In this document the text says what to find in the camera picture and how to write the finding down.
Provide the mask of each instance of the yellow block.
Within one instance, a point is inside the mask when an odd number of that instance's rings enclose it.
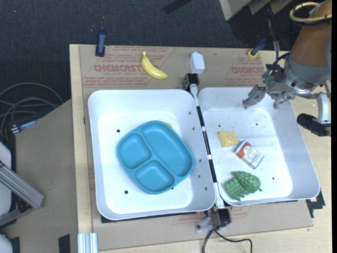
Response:
[[[219,138],[222,147],[228,147],[232,145],[239,144],[239,140],[234,131],[221,131],[219,133]]]

